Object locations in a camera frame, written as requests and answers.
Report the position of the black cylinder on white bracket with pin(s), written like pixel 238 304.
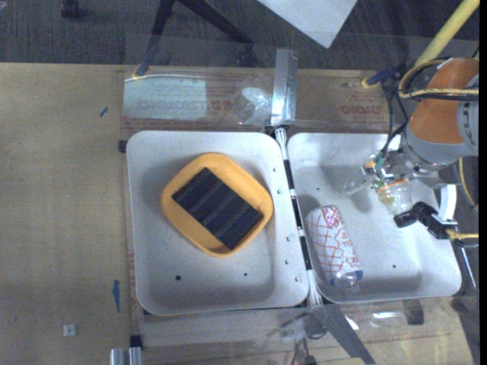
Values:
pixel 422 213

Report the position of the thin black and white rod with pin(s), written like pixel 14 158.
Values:
pixel 293 200

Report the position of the white plastic tray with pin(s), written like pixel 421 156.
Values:
pixel 395 249
pixel 228 280

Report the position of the small clear bottle orange cap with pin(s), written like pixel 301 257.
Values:
pixel 397 200

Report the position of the orange plate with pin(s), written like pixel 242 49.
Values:
pixel 179 204

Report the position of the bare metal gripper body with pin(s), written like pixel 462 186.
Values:
pixel 395 165

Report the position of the brown cardboard board red print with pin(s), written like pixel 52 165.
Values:
pixel 327 101

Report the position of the clear bottle red white label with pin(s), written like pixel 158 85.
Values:
pixel 333 242

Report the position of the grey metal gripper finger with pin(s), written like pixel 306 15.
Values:
pixel 359 186

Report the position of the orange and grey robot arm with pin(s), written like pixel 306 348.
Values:
pixel 433 120

